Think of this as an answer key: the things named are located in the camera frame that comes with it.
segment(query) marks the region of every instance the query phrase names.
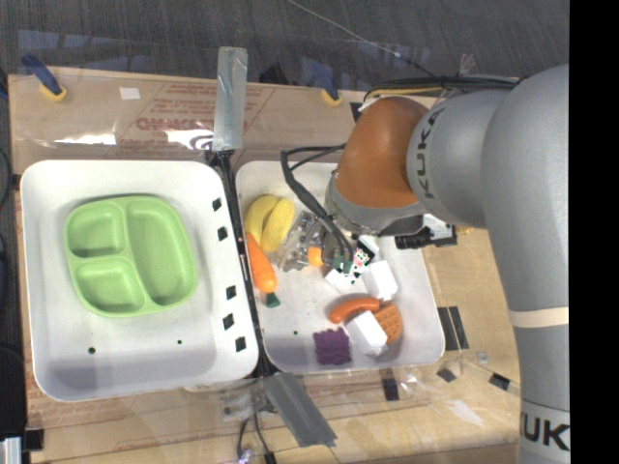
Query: kuka logo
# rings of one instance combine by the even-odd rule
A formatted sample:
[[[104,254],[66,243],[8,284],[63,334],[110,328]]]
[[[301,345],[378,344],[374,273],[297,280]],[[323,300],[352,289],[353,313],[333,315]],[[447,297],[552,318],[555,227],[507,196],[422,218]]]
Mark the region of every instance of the kuka logo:
[[[540,418],[535,417],[533,421],[530,421],[527,413],[524,411],[520,413],[520,435],[530,442],[541,442],[546,447],[553,447],[552,444],[554,444],[561,450],[570,451],[568,445],[561,438],[562,433],[569,429],[570,426],[564,423],[553,428],[549,420],[544,420],[544,426],[542,426]]]
[[[429,177],[427,176],[426,170],[426,139],[428,139],[429,135],[432,133],[436,117],[438,117],[444,109],[445,108],[436,110],[430,115],[429,119],[427,119],[427,129],[424,128],[424,130],[422,130],[422,140],[417,145],[417,160],[421,162],[421,168],[417,170],[417,175],[419,176],[417,180],[419,181],[419,185],[424,189],[424,196],[428,199],[434,199],[434,194],[429,190]]]

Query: white block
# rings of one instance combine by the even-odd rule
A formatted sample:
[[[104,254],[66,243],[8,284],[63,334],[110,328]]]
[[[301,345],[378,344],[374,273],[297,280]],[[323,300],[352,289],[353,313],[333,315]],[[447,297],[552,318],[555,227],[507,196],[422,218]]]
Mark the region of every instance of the white block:
[[[354,276],[345,275],[335,268],[325,275],[325,280],[341,294],[352,292],[357,288],[355,287],[356,278]]]
[[[398,291],[396,278],[385,260],[369,263],[362,278],[369,295],[373,298],[389,300]]]
[[[364,311],[345,325],[348,336],[367,356],[379,356],[387,350],[387,334],[371,311]]]

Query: green plate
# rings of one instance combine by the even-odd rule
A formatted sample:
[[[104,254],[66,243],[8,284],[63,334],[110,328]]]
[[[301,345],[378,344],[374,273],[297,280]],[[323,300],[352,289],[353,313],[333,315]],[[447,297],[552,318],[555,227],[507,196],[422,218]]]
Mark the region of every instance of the green plate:
[[[83,204],[68,216],[65,252],[77,295],[103,316],[137,316],[180,305],[197,285],[180,216],[154,196]]]

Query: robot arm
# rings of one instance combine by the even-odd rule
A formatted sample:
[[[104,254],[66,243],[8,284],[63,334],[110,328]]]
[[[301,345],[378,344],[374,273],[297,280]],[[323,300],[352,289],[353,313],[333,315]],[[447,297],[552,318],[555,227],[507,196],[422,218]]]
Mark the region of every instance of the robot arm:
[[[487,229],[519,357],[518,463],[571,461],[568,86],[566,65],[430,111],[379,100],[327,190],[330,213],[358,233],[422,214]]]

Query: orange carrot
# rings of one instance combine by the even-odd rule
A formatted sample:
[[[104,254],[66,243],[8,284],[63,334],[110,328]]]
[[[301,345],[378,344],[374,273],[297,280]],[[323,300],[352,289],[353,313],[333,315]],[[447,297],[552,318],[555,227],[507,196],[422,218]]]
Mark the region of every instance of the orange carrot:
[[[278,279],[275,275],[275,270],[254,236],[248,232],[245,237],[248,244],[248,255],[250,257],[253,283],[261,292],[271,294],[275,292],[278,287]]]
[[[329,321],[339,323],[352,313],[368,310],[377,311],[379,308],[380,301],[375,298],[351,299],[334,307],[329,313]]]

